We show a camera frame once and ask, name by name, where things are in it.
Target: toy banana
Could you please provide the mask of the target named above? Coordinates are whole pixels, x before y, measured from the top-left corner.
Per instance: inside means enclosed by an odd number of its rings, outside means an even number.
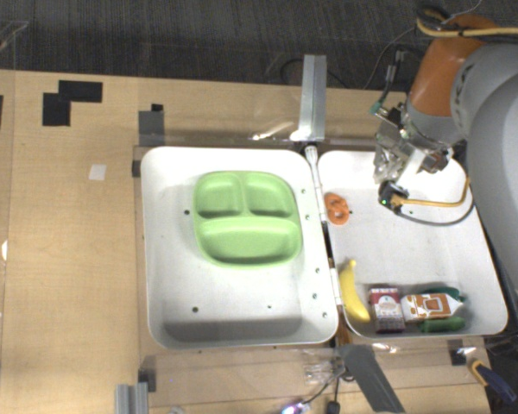
[[[367,308],[361,302],[355,290],[355,273],[353,269],[357,263],[350,260],[344,270],[339,274],[339,286],[342,290],[342,299],[344,301],[347,316],[358,322],[370,322],[370,314]]]

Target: orange toy food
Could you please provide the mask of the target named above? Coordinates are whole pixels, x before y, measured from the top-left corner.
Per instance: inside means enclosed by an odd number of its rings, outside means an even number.
[[[336,193],[325,194],[325,206],[328,219],[332,224],[344,225],[349,219],[349,207],[345,199]]]

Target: dark background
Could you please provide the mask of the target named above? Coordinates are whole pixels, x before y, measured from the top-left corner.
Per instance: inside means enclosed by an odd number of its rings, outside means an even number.
[[[299,84],[296,59],[318,53],[327,55],[330,86],[362,88],[381,51],[414,25],[422,2],[455,13],[477,0],[0,0],[0,29],[28,22],[0,67]],[[518,0],[483,0],[476,13],[518,26]],[[399,44],[422,52],[427,41],[408,34]],[[391,51],[371,88],[383,85]],[[417,67],[411,56],[396,87],[407,87]],[[518,392],[517,330],[513,321],[508,340],[488,346],[492,366]],[[516,413],[518,402],[497,408]]]

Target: wooden tabletop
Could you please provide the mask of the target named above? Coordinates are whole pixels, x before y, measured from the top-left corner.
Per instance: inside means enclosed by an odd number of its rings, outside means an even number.
[[[57,93],[60,79],[102,82],[103,100],[72,103],[70,127],[43,127],[43,93]],[[162,104],[167,134],[186,143],[246,139],[282,122],[292,129],[300,88],[0,71],[0,94],[0,247],[8,240],[7,262],[0,251],[0,414],[112,413],[116,385],[134,385],[141,360],[131,174],[138,111]],[[377,96],[328,90],[326,135],[370,140]],[[401,100],[392,94],[388,104]],[[103,180],[89,179],[94,165],[105,166]],[[382,364],[407,412],[489,412],[466,368],[437,356]],[[203,379],[177,371],[189,379],[177,386],[187,414],[279,412],[304,385],[303,373],[292,373],[288,391],[273,398],[211,403]],[[316,388],[304,387],[302,396]],[[324,412],[321,400],[313,412]],[[342,413],[370,412],[357,384],[345,384],[339,400]],[[169,400],[150,401],[158,406],[150,412],[169,413]]]

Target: robotic arm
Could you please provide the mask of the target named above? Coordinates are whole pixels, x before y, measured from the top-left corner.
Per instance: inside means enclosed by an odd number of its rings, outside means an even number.
[[[473,15],[453,21],[496,28]],[[394,212],[400,205],[391,198],[408,196],[407,176],[445,169],[453,147],[467,142],[477,211],[518,293],[518,44],[434,40],[407,101],[376,116],[384,121],[376,133],[374,178],[380,202]]]

